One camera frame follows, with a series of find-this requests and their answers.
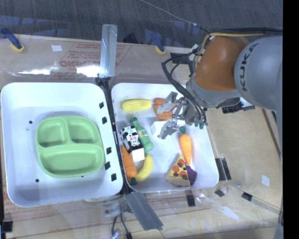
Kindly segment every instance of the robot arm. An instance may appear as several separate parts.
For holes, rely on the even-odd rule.
[[[264,33],[278,36],[263,37],[251,43],[246,38]],[[233,29],[208,34],[199,47],[200,52],[192,52],[201,55],[204,51],[200,61],[196,60],[196,69],[186,88],[171,77],[174,68],[171,73],[167,71],[165,64],[169,60],[162,63],[168,80],[184,97],[177,100],[177,93],[174,93],[159,107],[158,111],[162,113],[169,110],[170,103],[182,104],[182,109],[176,110],[174,118],[165,124],[159,137],[164,139],[175,132],[178,120],[203,128],[208,108],[222,108],[224,113],[235,112],[247,110],[247,103],[249,107],[259,106],[279,114],[282,95],[277,89],[282,81],[277,82],[282,75],[282,42],[282,31],[278,29],[253,29],[251,32]]]

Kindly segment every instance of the green divided tray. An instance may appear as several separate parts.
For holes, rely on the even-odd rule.
[[[97,125],[82,116],[44,119],[36,130],[42,169],[54,177],[94,173],[104,164],[104,148]]]

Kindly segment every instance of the toy carrot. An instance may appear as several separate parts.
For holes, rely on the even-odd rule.
[[[127,149],[123,145],[121,147],[121,153],[122,153],[122,158],[123,158],[123,163],[124,163],[124,168],[125,168],[125,174],[128,178],[133,178],[137,175],[137,169],[134,163],[133,158],[130,156],[128,153]]]
[[[182,135],[180,136],[180,147],[187,165],[190,165],[192,155],[191,137],[186,134],[186,128],[184,126],[180,127],[179,129],[182,133]]]
[[[164,99],[163,98],[155,98],[155,105],[157,106],[162,106],[164,104]]]

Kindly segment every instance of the plastic sheet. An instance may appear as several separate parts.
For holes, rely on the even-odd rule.
[[[21,53],[10,49],[8,40],[0,39],[0,89],[10,82],[95,83],[95,75],[89,73],[95,72],[95,66],[100,63],[101,41],[16,36],[25,46]],[[153,45],[117,43],[115,76],[110,80],[110,87],[126,82],[167,84],[161,62],[170,58],[172,53],[186,53],[190,49],[167,46],[166,50],[166,54],[161,56]],[[174,77],[185,84],[189,74],[188,65],[183,64],[175,71]],[[227,115],[221,110],[210,109],[206,114],[207,133],[219,181],[208,188],[144,193],[164,224],[162,231],[151,231],[157,238],[276,226],[281,203],[282,168],[267,114],[260,108]],[[114,221],[118,238],[126,233],[124,226],[131,233],[142,235],[143,228],[123,195],[22,208],[14,205],[6,193],[4,165],[2,174],[4,220],[13,221],[13,231],[7,233],[7,238],[35,238],[44,234],[51,238],[54,235],[112,238]]]

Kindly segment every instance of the yellow banana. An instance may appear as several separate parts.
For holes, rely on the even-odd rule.
[[[153,157],[150,154],[146,153],[143,167],[135,176],[136,182],[142,182],[146,180],[151,174],[153,167],[154,167]]]

